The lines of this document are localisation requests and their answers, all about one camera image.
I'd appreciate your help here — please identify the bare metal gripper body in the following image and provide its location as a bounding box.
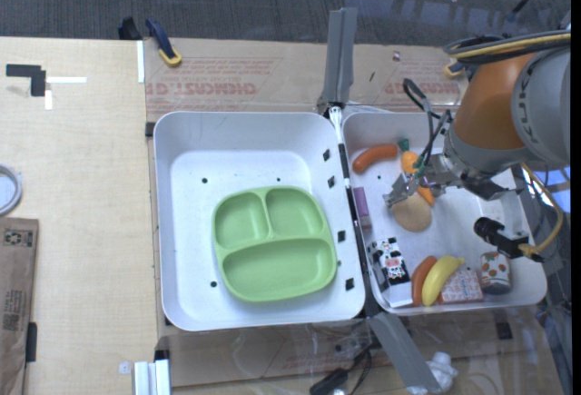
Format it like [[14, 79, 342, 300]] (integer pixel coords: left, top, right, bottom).
[[416, 153, 476, 199]]

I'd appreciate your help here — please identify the orange toy carrot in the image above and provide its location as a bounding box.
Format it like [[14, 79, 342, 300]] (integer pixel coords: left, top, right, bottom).
[[397, 138, 436, 207]]

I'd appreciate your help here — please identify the tan round biscuit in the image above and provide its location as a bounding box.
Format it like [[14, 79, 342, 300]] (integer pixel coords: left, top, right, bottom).
[[390, 192, 433, 233]]

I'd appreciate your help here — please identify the small purple carton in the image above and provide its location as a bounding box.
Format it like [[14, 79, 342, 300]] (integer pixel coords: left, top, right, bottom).
[[352, 186, 374, 232]]

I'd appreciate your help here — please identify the orange toy sausage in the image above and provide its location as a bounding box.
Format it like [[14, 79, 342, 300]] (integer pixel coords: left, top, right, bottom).
[[410, 254, 438, 308], [351, 143, 399, 174]]

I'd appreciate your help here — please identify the white plastic tray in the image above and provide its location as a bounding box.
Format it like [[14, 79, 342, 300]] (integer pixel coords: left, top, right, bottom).
[[340, 111, 548, 318], [153, 111, 367, 332]]

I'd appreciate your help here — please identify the cow print milk carton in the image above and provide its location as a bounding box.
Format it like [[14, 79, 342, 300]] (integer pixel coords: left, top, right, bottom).
[[366, 237, 415, 309]]

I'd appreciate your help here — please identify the yellow banana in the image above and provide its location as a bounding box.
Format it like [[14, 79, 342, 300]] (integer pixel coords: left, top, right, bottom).
[[420, 253, 466, 308]]

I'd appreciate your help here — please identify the white can with orange print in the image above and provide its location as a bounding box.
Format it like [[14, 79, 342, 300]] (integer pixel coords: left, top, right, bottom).
[[479, 251, 513, 296]]

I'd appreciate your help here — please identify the pink patterned packet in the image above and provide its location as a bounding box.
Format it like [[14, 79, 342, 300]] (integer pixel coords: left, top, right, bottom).
[[437, 267, 485, 305]]

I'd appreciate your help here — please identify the green divided plate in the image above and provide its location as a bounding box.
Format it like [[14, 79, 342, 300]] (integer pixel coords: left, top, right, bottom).
[[211, 185, 339, 305]]

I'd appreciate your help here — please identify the brown cardboard board red print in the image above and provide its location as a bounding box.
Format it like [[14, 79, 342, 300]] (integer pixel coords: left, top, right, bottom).
[[143, 37, 554, 388]]

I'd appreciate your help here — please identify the crumpled white tissue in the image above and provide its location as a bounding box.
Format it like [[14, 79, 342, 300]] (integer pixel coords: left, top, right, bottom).
[[425, 351, 460, 393]]

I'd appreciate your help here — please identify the brown paper bag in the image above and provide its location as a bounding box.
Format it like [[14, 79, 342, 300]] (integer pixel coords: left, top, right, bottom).
[[0, 216, 40, 395]]

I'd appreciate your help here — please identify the black cylinder on white bracket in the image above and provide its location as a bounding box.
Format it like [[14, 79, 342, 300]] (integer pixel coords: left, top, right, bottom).
[[473, 191, 531, 261]]

